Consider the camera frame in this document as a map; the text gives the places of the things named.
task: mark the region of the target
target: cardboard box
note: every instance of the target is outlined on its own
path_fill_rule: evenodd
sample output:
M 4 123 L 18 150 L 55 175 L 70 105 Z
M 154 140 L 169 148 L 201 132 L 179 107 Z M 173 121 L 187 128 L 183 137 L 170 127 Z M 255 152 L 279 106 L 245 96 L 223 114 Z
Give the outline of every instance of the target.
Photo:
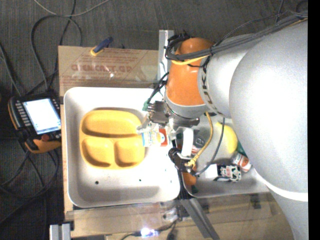
M 73 87 L 148 88 L 157 82 L 157 50 L 59 46 L 60 97 Z

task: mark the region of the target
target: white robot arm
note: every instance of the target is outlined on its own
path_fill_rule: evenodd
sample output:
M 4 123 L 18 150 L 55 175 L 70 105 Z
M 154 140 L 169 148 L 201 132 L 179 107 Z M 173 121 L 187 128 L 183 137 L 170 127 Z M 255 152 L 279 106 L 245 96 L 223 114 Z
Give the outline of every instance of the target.
M 183 41 L 158 107 L 175 128 L 196 125 L 204 112 L 232 119 L 246 155 L 282 208 L 294 238 L 306 240 L 308 19 L 277 26 L 217 46 L 201 38 Z M 201 54 L 212 47 L 215 52 L 211 49 L 209 56 Z M 197 59 L 187 60 L 184 54 L 196 54 Z M 154 107 L 152 111 L 151 121 L 159 123 Z

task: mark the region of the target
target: metal bracket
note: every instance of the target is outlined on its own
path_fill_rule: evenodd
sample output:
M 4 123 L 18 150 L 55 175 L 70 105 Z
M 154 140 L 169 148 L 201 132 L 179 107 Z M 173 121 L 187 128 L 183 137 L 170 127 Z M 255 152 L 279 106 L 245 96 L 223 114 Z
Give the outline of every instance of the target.
M 50 240 L 71 240 L 71 227 L 69 223 L 50 225 Z
M 254 209 L 261 209 L 260 197 L 258 194 L 251 194 L 250 195 L 250 202 L 251 202 L 251 205 Z
M 205 239 L 220 239 L 196 198 L 180 200 L 180 203 L 189 213 L 190 217 L 193 219 L 194 223 Z

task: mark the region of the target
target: yellow compartment tray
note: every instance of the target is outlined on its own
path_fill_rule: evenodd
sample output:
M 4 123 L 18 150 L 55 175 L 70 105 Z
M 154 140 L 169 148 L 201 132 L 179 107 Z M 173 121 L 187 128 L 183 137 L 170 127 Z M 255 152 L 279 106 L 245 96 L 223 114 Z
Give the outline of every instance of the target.
M 137 166 L 145 157 L 139 118 L 127 111 L 93 110 L 80 122 L 79 143 L 84 161 L 105 169 L 127 169 Z

